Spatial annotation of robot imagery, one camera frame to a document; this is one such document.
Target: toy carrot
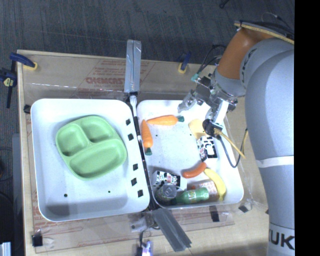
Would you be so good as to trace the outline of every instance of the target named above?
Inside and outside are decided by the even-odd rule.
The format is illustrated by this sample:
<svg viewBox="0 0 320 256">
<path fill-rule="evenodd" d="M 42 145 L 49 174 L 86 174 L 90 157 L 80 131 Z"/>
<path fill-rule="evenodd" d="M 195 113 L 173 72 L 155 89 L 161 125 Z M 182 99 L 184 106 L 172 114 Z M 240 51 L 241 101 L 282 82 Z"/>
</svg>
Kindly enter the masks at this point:
<svg viewBox="0 0 320 256">
<path fill-rule="evenodd" d="M 200 163 L 195 169 L 185 171 L 182 176 L 186 179 L 190 179 L 198 176 L 207 168 L 207 164 L 205 162 Z"/>
<path fill-rule="evenodd" d="M 151 147 L 154 144 L 154 140 L 152 139 L 150 129 L 146 120 L 142 120 L 141 123 L 141 137 L 142 137 L 142 144 L 146 148 L 145 154 L 147 156 L 152 155 Z"/>
<path fill-rule="evenodd" d="M 160 126 L 174 126 L 177 122 L 184 122 L 183 116 L 176 117 L 173 114 L 163 115 L 155 118 L 151 118 L 146 122 L 149 125 L 160 125 Z"/>
</svg>

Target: clamp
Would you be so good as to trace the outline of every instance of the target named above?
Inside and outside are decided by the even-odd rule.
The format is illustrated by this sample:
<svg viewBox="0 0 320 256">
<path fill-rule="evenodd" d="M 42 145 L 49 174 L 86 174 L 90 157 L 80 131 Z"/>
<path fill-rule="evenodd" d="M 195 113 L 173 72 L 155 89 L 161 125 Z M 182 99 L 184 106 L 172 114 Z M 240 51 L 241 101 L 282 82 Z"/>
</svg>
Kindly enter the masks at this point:
<svg viewBox="0 0 320 256">
<path fill-rule="evenodd" d="M 188 53 L 183 53 L 178 59 L 177 59 L 177 62 L 181 62 L 179 64 L 179 67 L 178 67 L 178 72 L 181 73 L 181 74 L 184 74 L 186 73 L 187 71 L 187 65 L 189 63 L 189 60 L 191 58 L 191 51 L 188 51 Z"/>
<path fill-rule="evenodd" d="M 27 57 L 18 53 L 11 52 L 10 60 L 12 60 L 11 70 L 5 68 L 2 68 L 0 70 L 0 81 L 4 84 L 4 86 L 8 87 L 8 95 L 6 99 L 7 109 L 10 108 L 13 87 L 16 87 L 18 83 L 16 73 L 16 62 L 22 63 L 25 66 L 25 68 L 29 70 L 35 70 L 38 67 L 36 62 L 33 62 Z"/>
</svg>

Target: white sink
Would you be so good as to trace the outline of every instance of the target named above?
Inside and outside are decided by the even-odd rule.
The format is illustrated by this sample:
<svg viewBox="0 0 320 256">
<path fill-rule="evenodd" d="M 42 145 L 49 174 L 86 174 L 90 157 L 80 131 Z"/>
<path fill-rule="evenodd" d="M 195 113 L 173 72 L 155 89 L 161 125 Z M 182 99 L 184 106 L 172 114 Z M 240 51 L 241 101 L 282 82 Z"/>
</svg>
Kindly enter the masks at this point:
<svg viewBox="0 0 320 256">
<path fill-rule="evenodd" d="M 127 158 L 99 178 L 72 174 L 56 146 L 59 128 L 76 119 L 105 118 L 122 139 Z M 38 206 L 53 222 L 81 220 L 145 210 L 150 201 L 132 112 L 127 104 L 107 99 L 40 99 L 31 107 Z"/>
<path fill-rule="evenodd" d="M 205 120 L 210 107 L 207 104 L 194 105 L 186 111 L 178 113 L 178 105 L 181 100 L 144 100 L 137 106 L 139 122 L 143 119 L 174 115 L 183 116 L 184 122 L 178 122 L 174 126 L 149 125 L 153 137 L 152 155 L 145 157 L 149 177 L 156 171 L 163 171 L 181 176 L 183 171 L 190 171 L 199 163 L 201 157 L 197 148 L 196 139 L 191 135 L 188 124 L 194 119 Z M 223 124 L 222 132 L 228 135 Z M 227 193 L 223 201 L 206 200 L 196 204 L 183 205 L 184 208 L 207 207 L 216 205 L 232 205 L 239 203 L 244 196 L 244 187 L 239 174 L 239 169 L 232 168 L 229 164 L 222 144 L 214 138 L 214 146 L 217 152 L 217 161 L 206 160 L 207 167 L 216 171 L 225 183 Z M 230 143 L 225 147 L 231 161 L 236 162 Z M 209 181 L 204 173 L 187 179 L 187 188 L 192 189 L 192 184 Z M 168 209 L 181 208 L 181 205 L 165 205 Z"/>
</svg>

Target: toy banana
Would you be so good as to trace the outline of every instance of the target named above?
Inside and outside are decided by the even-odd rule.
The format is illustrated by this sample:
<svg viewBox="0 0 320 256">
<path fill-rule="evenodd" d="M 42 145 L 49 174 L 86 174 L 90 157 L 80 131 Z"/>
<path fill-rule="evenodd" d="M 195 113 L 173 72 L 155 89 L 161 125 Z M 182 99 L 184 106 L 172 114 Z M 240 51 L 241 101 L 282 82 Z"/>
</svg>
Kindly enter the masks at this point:
<svg viewBox="0 0 320 256">
<path fill-rule="evenodd" d="M 218 190 L 219 200 L 222 201 L 227 193 L 227 188 L 224 181 L 222 180 L 220 175 L 216 173 L 214 170 L 206 168 L 204 170 L 204 173 L 210 178 L 210 180 L 214 182 L 216 189 Z"/>
</svg>

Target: green plate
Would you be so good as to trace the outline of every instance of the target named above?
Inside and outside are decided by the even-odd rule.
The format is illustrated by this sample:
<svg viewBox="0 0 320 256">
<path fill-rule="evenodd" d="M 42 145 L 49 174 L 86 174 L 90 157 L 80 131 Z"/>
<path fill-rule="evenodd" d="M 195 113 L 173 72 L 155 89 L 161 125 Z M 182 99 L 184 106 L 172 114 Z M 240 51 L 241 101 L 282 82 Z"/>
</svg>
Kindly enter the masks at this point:
<svg viewBox="0 0 320 256">
<path fill-rule="evenodd" d="M 127 159 L 126 146 L 116 130 L 97 115 L 61 127 L 55 142 L 68 168 L 83 180 L 105 175 Z"/>
</svg>

